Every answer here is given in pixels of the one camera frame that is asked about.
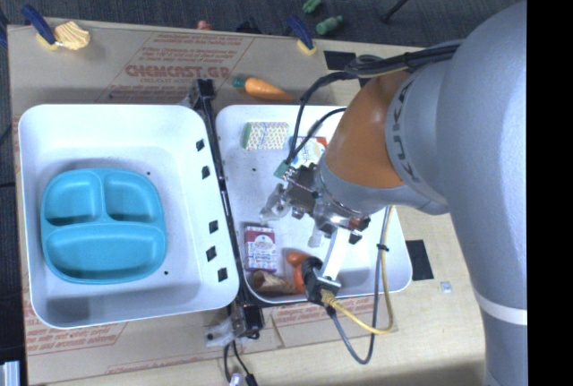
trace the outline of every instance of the white tray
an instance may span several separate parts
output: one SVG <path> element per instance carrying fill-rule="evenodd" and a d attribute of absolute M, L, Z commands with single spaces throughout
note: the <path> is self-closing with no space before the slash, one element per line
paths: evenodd
<path fill-rule="evenodd" d="M 19 137 L 31 303 L 44 323 L 75 328 L 205 311 L 236 297 L 239 278 L 209 139 L 191 109 L 36 106 L 22 116 Z M 39 229 L 43 190 L 59 173 L 87 167 L 137 171 L 157 187 L 167 223 L 167 257 L 149 277 L 73 284 L 47 267 Z M 206 178 L 204 168 L 210 172 Z M 213 232 L 212 222 L 217 222 Z M 208 260 L 212 247 L 216 256 Z"/>
<path fill-rule="evenodd" d="M 299 136 L 304 136 L 306 130 L 320 117 L 336 107 L 306 106 L 300 126 Z M 245 150 L 241 147 L 241 139 L 247 122 L 287 122 L 289 136 L 295 128 L 298 106 L 229 106 L 221 110 L 216 119 L 221 158 L 223 159 L 231 211 L 235 222 L 242 261 L 244 263 L 244 225 L 259 223 L 259 211 L 267 201 L 275 186 L 281 182 L 273 176 L 280 162 L 287 156 L 287 144 L 283 150 Z M 341 114 L 336 114 L 325 122 L 316 134 L 330 139 L 334 133 Z M 338 279 L 342 283 L 338 296 L 365 296 L 374 291 L 374 270 L 380 241 L 381 225 L 384 211 L 372 216 L 372 222 L 363 232 L 363 239 L 348 248 L 344 266 Z M 281 220 L 269 223 L 276 231 L 278 251 L 277 275 L 292 279 L 293 268 L 285 257 L 289 251 L 298 250 L 316 255 L 324 259 L 328 250 L 328 239 L 322 240 L 318 248 L 308 247 L 308 239 L 312 232 L 313 220 L 308 216 L 295 219 L 290 214 Z M 404 289 L 412 278 L 412 264 L 406 249 L 398 216 L 394 214 L 389 224 L 389 236 L 386 242 L 387 271 L 389 274 L 389 290 L 396 292 Z M 245 271 L 249 281 L 250 273 Z M 269 304 L 284 304 L 301 302 L 304 296 L 263 296 L 252 293 L 260 300 Z"/>

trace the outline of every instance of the blue divided plate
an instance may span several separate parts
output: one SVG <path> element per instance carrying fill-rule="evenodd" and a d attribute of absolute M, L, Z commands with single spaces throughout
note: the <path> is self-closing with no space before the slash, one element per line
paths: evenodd
<path fill-rule="evenodd" d="M 142 279 L 166 257 L 157 189 L 132 171 L 75 169 L 56 176 L 42 196 L 40 225 L 47 266 L 66 281 Z"/>

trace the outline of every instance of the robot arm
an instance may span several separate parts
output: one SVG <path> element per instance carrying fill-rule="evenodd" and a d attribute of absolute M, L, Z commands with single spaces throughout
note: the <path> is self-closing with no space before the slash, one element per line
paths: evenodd
<path fill-rule="evenodd" d="M 370 80 L 282 197 L 328 235 L 361 231 L 391 204 L 449 212 L 482 310 L 488 386 L 528 383 L 525 129 L 522 3 L 450 60 Z"/>

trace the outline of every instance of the yellow cable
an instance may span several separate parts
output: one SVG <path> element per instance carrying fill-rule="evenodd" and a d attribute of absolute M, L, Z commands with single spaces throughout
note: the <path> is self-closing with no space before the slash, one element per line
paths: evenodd
<path fill-rule="evenodd" d="M 386 236 L 388 234 L 388 227 L 390 225 L 390 216 L 392 214 L 393 206 L 389 206 L 389 213 L 388 219 L 386 221 L 386 227 L 384 228 L 384 232 L 382 234 L 382 244 L 386 243 Z M 346 309 L 334 296 L 332 292 L 326 289 L 321 289 L 321 298 L 322 302 L 325 305 L 331 306 L 335 310 L 339 310 L 342 314 L 345 314 L 350 320 L 358 324 L 365 330 L 368 330 L 370 333 L 375 335 L 384 335 L 386 333 L 390 333 L 392 327 L 394 326 L 394 312 L 392 311 L 392 303 L 390 302 L 390 295 L 388 289 L 388 277 L 386 276 L 386 251 L 382 250 L 382 285 L 384 288 L 384 299 L 386 300 L 386 308 L 388 310 L 388 326 L 383 329 L 377 329 L 370 324 L 362 321 L 358 316 L 352 313 L 350 310 Z"/>

